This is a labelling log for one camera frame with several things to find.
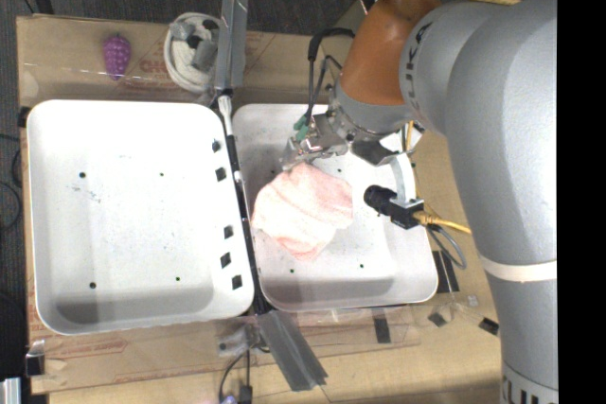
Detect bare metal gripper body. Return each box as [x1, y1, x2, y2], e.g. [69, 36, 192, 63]
[301, 110, 381, 158]

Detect pink cloth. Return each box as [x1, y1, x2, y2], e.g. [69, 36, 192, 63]
[250, 162, 356, 262]

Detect white plastic tray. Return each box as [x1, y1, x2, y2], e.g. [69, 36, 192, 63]
[26, 98, 258, 337]
[230, 102, 439, 314]

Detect purple grapes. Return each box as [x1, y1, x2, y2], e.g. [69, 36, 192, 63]
[102, 32, 133, 81]

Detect brown cardboard board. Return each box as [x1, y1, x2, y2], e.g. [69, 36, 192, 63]
[15, 13, 504, 404]

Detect black cylinder on white bracket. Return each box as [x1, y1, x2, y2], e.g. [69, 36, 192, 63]
[352, 139, 426, 232]

